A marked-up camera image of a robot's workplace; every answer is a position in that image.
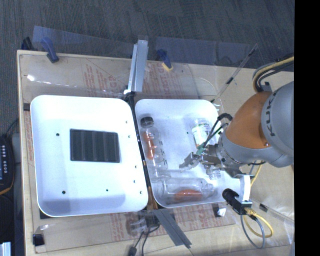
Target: bottle cap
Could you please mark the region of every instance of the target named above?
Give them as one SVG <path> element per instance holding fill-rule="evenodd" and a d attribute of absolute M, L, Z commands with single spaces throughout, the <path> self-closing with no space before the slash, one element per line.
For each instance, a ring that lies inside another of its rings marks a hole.
<path fill-rule="evenodd" d="M 141 118 L 140 124 L 143 128 L 148 128 L 154 124 L 154 119 L 151 116 Z"/>

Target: bottle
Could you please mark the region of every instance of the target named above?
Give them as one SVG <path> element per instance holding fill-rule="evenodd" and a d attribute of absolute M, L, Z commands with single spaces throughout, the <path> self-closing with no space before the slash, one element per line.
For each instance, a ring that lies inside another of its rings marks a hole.
<path fill-rule="evenodd" d="M 143 117 L 140 120 L 142 129 L 140 130 L 143 153 L 146 166 L 152 182 L 169 179 L 170 173 L 167 171 L 168 163 L 163 149 L 161 135 L 151 116 Z"/>
<path fill-rule="evenodd" d="M 191 132 L 197 148 L 207 140 L 210 130 L 211 127 L 208 119 L 198 118 L 194 120 L 191 125 Z"/>
<path fill-rule="evenodd" d="M 162 181 L 157 187 L 157 193 L 169 205 L 205 200 L 214 195 L 215 188 L 204 178 L 172 177 Z"/>

